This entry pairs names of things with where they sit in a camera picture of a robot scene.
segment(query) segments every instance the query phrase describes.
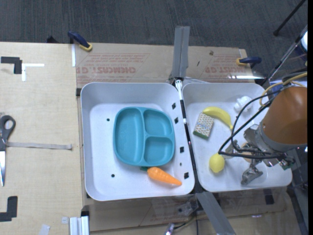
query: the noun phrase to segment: orange toy carrot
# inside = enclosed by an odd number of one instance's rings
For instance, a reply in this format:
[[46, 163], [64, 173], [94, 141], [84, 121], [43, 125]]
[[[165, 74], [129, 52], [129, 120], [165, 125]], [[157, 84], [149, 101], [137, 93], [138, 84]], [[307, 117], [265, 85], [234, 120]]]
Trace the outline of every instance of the orange toy carrot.
[[181, 186], [181, 181], [174, 178], [173, 176], [171, 176], [170, 174], [168, 174], [167, 172], [165, 172], [164, 170], [162, 170], [158, 167], [150, 167], [150, 168], [141, 167], [140, 169], [147, 171], [148, 176], [154, 180], [158, 180], [158, 181], [161, 181], [164, 183]]

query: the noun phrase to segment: yellow toy lemon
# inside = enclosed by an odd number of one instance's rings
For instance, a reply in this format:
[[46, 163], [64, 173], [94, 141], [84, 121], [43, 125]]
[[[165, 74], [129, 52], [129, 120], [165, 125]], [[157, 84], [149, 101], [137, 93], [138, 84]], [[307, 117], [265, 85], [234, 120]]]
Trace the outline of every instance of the yellow toy lemon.
[[209, 167], [214, 173], [218, 173], [224, 169], [225, 159], [222, 155], [215, 153], [209, 160]]

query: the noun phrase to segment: blue divided plate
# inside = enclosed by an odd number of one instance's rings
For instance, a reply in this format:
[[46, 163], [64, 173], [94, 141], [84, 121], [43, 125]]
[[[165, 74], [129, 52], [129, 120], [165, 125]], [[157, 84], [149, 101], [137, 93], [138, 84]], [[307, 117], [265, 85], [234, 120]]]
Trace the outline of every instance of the blue divided plate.
[[172, 159], [175, 136], [171, 119], [162, 111], [126, 107], [115, 118], [114, 152], [129, 165], [161, 166]]

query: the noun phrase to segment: banana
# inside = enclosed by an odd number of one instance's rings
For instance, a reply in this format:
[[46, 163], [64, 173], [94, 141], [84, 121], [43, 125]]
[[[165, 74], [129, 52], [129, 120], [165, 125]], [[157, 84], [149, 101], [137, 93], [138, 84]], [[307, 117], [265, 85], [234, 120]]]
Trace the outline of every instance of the banana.
[[214, 117], [218, 118], [219, 120], [224, 122], [232, 130], [233, 126], [231, 124], [230, 115], [225, 110], [223, 110], [219, 107], [210, 106], [210, 107], [206, 107], [202, 112], [208, 116], [213, 117], [213, 118]]

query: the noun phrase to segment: dish sponge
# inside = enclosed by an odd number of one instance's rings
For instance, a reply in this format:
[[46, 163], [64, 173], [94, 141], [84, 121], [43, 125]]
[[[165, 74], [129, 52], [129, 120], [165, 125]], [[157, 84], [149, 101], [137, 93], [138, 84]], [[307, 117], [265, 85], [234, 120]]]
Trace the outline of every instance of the dish sponge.
[[213, 127], [214, 119], [204, 113], [200, 113], [193, 134], [203, 139], [208, 139]]

